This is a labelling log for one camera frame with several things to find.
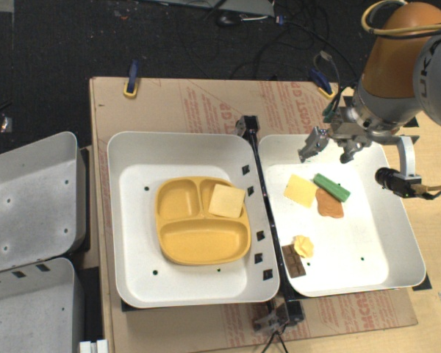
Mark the pale yellow bread slice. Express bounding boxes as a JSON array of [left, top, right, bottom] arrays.
[[207, 182, 247, 219]]

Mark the brown peanut butter blob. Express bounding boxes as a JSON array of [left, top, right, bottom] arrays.
[[315, 188, 345, 220]]

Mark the small yellow crumpled piece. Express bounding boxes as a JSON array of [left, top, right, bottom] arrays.
[[293, 234, 315, 259]]

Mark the yellow cheese slice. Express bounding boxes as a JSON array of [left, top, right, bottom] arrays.
[[283, 174, 319, 209]]

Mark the thin black rod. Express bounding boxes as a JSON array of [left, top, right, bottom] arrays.
[[246, 132, 293, 308]]

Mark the green celery stick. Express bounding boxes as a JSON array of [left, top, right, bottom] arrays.
[[312, 172, 352, 204]]

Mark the black block with wires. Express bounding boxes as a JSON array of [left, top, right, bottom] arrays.
[[235, 115, 260, 140], [252, 299, 305, 333]]

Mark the brown chocolate bar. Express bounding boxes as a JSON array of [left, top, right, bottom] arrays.
[[281, 244, 307, 279]]

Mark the brown cardboard board red print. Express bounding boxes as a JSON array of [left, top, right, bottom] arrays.
[[89, 76, 419, 353]]

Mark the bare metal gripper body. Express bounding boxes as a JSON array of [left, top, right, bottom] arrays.
[[329, 104, 404, 151]]

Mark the white plastic tray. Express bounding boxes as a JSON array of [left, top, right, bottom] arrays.
[[107, 130, 281, 310], [0, 131, 87, 276], [0, 257, 86, 353], [257, 133, 427, 299]]

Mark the black cylinder on white bracket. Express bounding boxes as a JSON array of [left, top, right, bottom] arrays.
[[375, 135, 423, 199]]

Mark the black computer mouse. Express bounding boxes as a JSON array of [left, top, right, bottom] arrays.
[[215, 13, 243, 28]]

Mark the yellow divided plate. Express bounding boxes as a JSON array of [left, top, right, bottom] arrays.
[[154, 176, 252, 266]]

